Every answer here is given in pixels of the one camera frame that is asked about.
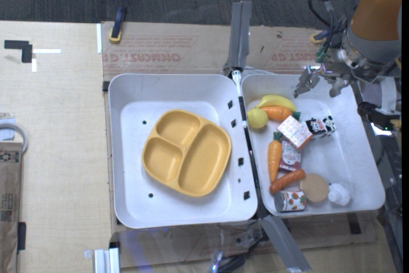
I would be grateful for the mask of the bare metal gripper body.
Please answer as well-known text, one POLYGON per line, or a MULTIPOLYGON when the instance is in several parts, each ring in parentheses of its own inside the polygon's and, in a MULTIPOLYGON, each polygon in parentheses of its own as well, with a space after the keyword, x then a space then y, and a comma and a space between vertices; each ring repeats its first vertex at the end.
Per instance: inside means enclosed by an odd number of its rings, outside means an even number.
POLYGON ((328 49, 318 56, 324 77, 373 82, 381 74, 381 65, 363 57, 354 48, 328 49))

